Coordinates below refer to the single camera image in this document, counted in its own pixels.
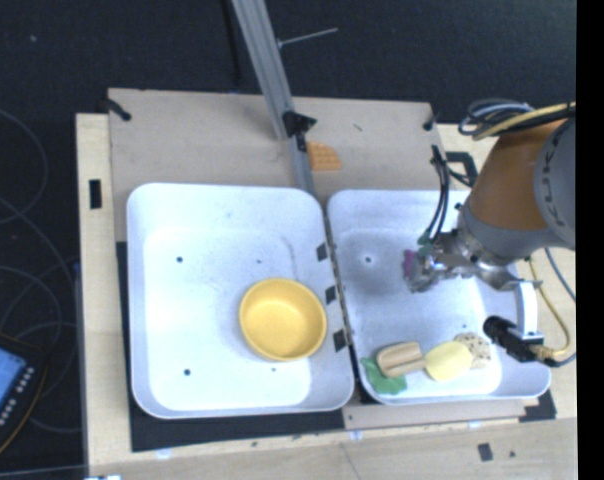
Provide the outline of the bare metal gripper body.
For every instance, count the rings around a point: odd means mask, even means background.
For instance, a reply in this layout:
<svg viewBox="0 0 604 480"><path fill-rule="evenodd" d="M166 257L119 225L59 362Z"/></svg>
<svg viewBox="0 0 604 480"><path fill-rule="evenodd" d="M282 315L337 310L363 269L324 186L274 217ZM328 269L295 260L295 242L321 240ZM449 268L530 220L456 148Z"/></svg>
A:
<svg viewBox="0 0 604 480"><path fill-rule="evenodd" d="M484 247L465 229L441 233L429 255L429 278L437 283L456 277L476 277L498 291L511 289L520 278L511 269L512 260Z"/></svg>

